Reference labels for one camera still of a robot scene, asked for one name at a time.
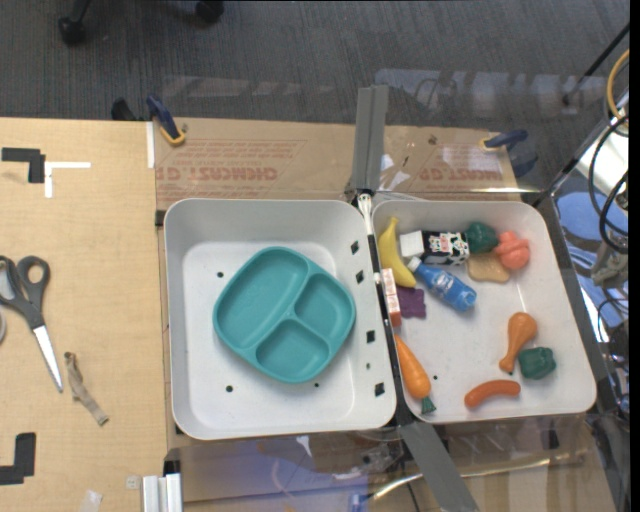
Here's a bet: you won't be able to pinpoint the teal divided plate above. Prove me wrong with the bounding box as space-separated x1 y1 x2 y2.
212 245 357 385

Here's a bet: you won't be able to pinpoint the yellow banana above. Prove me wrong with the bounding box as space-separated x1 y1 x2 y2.
376 216 417 289

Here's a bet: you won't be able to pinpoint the orange and white carton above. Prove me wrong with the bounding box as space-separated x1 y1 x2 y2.
380 267 403 329

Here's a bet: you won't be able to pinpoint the brown cardboard board red print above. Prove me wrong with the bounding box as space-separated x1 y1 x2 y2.
152 116 590 503

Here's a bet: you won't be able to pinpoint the purple grapes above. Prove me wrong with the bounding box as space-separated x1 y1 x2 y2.
396 285 428 320

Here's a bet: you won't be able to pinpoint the black and white milk carton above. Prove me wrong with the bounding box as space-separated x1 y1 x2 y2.
398 229 472 267

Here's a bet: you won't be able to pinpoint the blue plastic bottle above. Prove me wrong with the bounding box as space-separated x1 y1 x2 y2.
406 256 478 312

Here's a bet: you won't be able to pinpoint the white plastic tray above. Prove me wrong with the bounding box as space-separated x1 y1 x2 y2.
371 199 598 425
163 197 398 442

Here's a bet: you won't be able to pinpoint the orange carrot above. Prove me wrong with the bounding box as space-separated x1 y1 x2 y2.
393 333 437 415

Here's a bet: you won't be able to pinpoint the dark green broccoli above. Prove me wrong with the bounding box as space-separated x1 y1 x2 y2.
464 221 500 255

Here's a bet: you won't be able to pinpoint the tan biscuit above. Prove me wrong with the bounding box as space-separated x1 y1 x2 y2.
466 251 511 284

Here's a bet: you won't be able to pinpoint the pink ice cream toy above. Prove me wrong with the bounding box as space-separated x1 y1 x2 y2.
494 230 531 272

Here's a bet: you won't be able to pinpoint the orange chicken drumstick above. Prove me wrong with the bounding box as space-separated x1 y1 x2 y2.
498 312 539 375

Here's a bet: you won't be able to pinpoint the orange sausage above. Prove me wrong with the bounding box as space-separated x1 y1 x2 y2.
463 379 522 410

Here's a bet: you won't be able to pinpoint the green bell pepper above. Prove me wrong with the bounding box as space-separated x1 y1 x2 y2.
517 346 558 381

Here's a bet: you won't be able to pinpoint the crumpled beige tape strip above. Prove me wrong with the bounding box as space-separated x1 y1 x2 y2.
63 351 110 427

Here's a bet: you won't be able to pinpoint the grey handled scissors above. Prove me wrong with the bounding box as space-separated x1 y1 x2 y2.
0 255 65 394

